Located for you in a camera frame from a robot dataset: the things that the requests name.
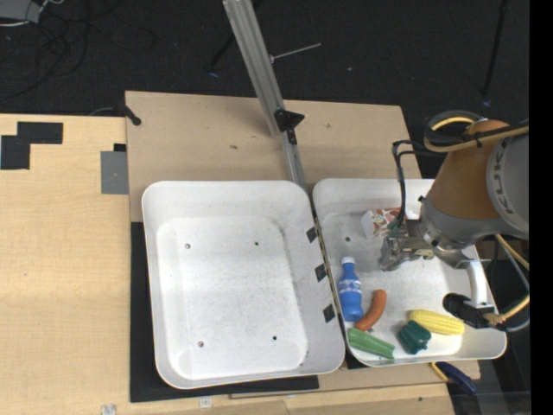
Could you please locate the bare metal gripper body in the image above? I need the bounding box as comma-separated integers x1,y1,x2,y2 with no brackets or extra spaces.
385,219,474,270

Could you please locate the white plastic tray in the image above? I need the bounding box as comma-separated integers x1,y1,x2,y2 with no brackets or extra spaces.
141,179,347,390
311,176,508,368

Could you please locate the white printed carton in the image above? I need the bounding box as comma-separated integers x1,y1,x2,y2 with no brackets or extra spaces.
359,207,408,239

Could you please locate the blue plastic bottle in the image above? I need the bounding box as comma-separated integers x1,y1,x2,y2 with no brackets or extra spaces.
336,255,365,323

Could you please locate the orange sausage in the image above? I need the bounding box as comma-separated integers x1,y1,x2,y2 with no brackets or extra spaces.
354,289,388,333

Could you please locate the yellow corn cob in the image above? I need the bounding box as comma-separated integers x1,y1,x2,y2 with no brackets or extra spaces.
407,309,466,336

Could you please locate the dark green bell pepper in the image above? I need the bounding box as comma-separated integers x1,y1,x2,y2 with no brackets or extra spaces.
397,319,433,355

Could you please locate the green cucumber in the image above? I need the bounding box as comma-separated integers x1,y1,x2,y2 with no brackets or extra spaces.
346,327,396,361

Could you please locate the brown cardboard board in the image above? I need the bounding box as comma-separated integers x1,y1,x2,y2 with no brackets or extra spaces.
124,90,482,400

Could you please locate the black cylinder on white bracket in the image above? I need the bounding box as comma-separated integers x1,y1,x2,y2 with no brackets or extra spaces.
442,259,497,330

